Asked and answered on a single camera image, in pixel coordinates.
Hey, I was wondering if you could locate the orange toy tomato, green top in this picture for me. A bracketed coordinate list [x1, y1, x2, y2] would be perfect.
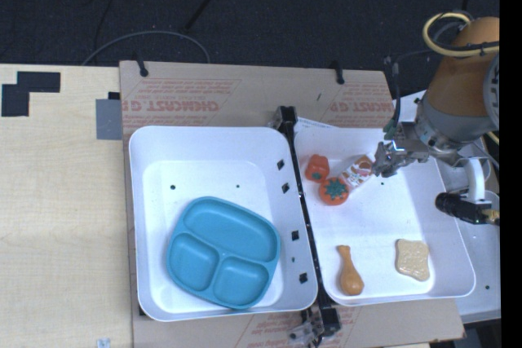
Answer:
[318, 176, 351, 207]

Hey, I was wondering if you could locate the beige toy bread slice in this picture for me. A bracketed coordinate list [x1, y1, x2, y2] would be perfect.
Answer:
[394, 238, 431, 283]

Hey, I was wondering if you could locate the brown toy chicken drumstick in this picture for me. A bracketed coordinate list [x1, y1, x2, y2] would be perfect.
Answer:
[335, 244, 365, 297]

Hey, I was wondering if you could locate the white paper sheet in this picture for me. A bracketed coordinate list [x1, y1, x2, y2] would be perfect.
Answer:
[294, 116, 343, 132]

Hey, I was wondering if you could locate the brown cardboard board, red print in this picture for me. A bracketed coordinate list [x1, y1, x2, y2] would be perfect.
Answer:
[118, 59, 467, 348]

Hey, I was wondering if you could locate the orange toy bell pepper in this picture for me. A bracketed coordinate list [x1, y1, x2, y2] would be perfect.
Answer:
[304, 153, 331, 184]

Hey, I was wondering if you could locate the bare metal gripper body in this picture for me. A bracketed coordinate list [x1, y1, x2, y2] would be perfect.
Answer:
[385, 121, 461, 169]

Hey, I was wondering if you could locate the black block with thin wires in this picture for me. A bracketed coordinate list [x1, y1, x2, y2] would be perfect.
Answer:
[316, 305, 342, 338]
[273, 105, 298, 132]

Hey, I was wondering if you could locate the blue divided plate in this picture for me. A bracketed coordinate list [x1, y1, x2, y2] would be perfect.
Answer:
[165, 196, 283, 311]

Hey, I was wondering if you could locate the white carton with brown print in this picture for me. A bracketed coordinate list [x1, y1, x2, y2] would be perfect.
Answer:
[339, 154, 376, 190]

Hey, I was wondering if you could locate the black cylinder on white bracket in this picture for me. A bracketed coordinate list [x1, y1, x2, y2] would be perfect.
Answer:
[434, 156, 501, 227]

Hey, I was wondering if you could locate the thin black rod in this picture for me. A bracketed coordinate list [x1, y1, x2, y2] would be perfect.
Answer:
[284, 121, 332, 315]

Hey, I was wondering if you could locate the white plastic tray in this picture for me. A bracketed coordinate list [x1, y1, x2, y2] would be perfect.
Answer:
[292, 121, 477, 307]
[128, 125, 320, 323]

